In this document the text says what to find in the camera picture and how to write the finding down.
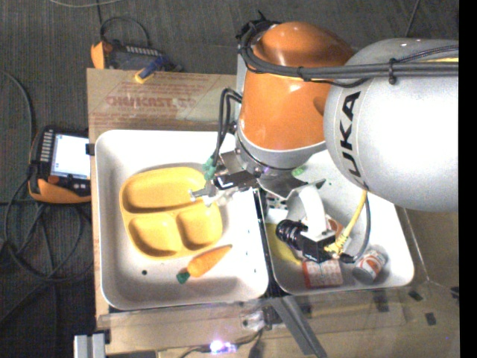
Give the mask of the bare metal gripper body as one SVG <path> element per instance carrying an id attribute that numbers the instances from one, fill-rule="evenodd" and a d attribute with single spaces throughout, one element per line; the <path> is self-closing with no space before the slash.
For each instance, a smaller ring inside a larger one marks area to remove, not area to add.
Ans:
<path id="1" fill-rule="evenodd" d="M 250 161 L 241 150 L 217 152 L 214 161 L 215 173 L 212 182 L 219 190 L 237 189 L 241 192 L 259 187 L 258 178 L 248 168 Z"/>

